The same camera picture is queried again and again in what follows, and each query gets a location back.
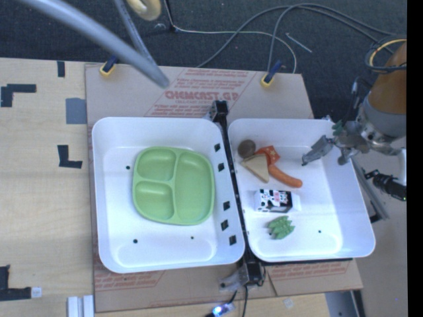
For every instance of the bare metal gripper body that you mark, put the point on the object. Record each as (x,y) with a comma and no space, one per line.
(371,139)

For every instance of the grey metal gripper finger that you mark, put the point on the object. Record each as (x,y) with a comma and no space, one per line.
(319,149)
(345,155)

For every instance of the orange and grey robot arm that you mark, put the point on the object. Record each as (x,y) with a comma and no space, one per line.
(390,91)

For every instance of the orange carrot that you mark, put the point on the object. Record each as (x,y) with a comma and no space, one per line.
(285,177)

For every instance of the red pizza slice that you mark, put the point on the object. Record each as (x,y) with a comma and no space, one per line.
(271,154)

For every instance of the white plastic tray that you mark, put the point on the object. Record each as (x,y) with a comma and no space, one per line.
(119,243)
(330,210)

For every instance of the tan bread slice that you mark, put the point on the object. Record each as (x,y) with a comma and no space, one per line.
(258,167)

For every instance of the cow print milk carton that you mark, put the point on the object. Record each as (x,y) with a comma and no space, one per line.
(271,200)

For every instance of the brown round biscuit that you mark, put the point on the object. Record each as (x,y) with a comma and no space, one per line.
(245,148)

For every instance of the green leafy vegetable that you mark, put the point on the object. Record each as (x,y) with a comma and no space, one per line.
(281,228)

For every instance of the thin black rod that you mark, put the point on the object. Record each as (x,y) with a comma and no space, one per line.
(235,183)

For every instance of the green divided plate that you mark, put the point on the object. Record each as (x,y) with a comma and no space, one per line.
(191,190)

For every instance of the brown cardboard board red print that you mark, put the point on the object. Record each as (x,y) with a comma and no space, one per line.
(132,91)

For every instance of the black cylinder on white bracket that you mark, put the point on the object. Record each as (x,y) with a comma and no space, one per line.
(390,183)

